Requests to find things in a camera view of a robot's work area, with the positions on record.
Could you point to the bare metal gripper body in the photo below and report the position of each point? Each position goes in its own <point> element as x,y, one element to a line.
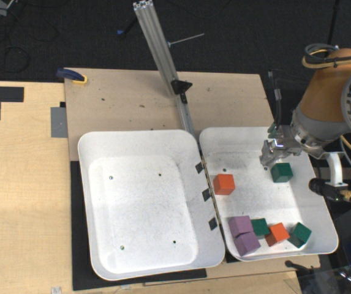
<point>288,144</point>

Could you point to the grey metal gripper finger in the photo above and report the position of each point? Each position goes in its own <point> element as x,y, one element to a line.
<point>277,157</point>
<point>265,155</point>

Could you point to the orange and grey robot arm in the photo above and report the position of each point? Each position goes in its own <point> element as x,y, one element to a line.
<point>325,100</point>

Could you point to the green cube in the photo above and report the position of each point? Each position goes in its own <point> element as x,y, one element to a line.
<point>260,227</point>
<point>281,172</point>
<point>300,234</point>

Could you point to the white plastic tray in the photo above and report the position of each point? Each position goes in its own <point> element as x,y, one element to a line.
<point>144,207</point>
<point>255,201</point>

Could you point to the orange cube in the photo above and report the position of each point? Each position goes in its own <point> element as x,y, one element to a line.
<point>224,185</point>
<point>277,234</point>

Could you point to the purple cube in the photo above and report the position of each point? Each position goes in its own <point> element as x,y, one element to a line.
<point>247,243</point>
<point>240,225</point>

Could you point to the pale wood board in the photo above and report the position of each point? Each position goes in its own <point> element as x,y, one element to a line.
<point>126,103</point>

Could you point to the black cylinder on white bracket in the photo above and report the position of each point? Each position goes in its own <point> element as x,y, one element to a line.
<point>336,171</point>

